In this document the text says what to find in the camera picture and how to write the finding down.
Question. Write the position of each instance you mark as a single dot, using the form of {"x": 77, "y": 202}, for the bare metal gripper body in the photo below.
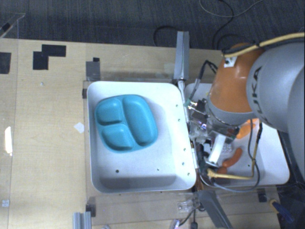
{"x": 202, "y": 121}

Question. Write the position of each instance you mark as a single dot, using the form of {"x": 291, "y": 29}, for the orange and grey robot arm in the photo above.
{"x": 274, "y": 92}

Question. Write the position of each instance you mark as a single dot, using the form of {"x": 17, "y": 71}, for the orange-brown sausage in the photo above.
{"x": 234, "y": 157}

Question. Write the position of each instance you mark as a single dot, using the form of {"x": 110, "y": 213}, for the blue divided plate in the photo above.
{"x": 133, "y": 118}

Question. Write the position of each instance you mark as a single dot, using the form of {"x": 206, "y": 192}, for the white plastic tray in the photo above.
{"x": 269, "y": 161}
{"x": 133, "y": 166}

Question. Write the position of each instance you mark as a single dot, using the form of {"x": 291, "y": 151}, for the pale wood board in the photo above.
{"x": 143, "y": 207}

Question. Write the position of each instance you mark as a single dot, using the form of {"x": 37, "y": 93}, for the black cylinder on white bracket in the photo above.
{"x": 218, "y": 149}

